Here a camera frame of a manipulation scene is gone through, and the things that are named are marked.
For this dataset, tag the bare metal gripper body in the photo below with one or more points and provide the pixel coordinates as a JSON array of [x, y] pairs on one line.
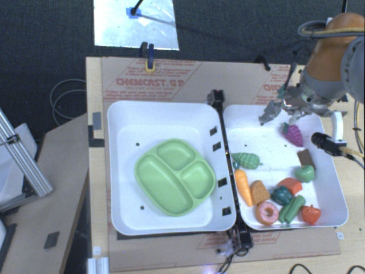
[[299, 100]]

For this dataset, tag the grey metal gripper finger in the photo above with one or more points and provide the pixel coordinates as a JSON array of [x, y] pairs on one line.
[[270, 111], [297, 117]]

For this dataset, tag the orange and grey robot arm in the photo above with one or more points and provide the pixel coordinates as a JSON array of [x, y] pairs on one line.
[[328, 58]]

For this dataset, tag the purple grapes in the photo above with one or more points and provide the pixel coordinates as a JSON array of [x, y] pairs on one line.
[[294, 135]]

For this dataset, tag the brown chocolate piece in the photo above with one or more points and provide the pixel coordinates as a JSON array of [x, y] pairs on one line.
[[305, 157]]

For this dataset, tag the white plastic tray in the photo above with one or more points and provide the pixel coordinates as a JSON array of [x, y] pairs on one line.
[[268, 156], [159, 118]]

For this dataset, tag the green bumpy toy vegetable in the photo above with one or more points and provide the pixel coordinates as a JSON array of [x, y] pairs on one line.
[[247, 160]]

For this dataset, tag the light green apple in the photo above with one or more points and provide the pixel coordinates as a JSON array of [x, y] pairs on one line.
[[305, 173]]

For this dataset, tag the thin black rod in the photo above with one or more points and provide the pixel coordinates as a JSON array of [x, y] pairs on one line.
[[228, 153]]

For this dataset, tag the orange red block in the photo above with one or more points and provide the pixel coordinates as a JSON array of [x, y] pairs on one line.
[[292, 185]]

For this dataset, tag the orange carrot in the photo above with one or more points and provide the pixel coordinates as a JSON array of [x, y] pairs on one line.
[[244, 185]]

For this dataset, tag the dark green pepper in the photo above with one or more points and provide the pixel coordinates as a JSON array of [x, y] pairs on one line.
[[281, 195]]

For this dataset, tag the tan waffle piece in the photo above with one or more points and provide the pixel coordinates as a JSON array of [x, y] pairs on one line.
[[259, 193]]

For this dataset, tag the green celery stalk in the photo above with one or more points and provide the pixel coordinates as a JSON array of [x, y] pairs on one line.
[[292, 209]]

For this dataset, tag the red orange tomato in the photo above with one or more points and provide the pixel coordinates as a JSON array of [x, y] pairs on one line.
[[311, 215]]

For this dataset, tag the brown cardboard board red print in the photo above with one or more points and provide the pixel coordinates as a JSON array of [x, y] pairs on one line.
[[176, 78]]

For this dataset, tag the pink frosted doughnut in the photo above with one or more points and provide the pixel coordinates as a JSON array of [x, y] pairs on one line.
[[261, 214]]

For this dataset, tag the green divided plate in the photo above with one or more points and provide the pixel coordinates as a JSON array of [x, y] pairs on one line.
[[171, 178]]

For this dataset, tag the black cylinder on white bracket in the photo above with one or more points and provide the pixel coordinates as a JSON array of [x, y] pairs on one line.
[[325, 143]]

